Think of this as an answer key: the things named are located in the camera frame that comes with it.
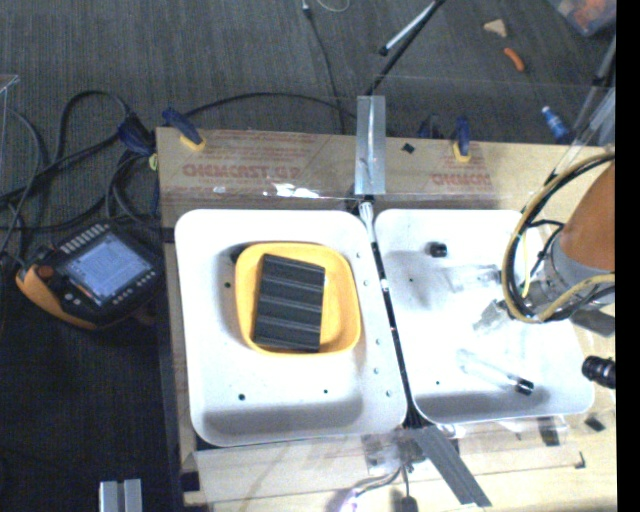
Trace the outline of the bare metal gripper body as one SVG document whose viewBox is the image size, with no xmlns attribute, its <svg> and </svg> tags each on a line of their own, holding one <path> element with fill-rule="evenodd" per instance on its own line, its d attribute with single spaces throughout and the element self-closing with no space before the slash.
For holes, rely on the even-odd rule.
<svg viewBox="0 0 640 512">
<path fill-rule="evenodd" d="M 503 309 L 513 320 L 551 320 L 556 313 L 552 308 L 553 301 L 543 291 L 539 280 L 534 280 L 528 293 L 521 297 L 517 286 L 502 282 L 504 296 Z"/>
</svg>

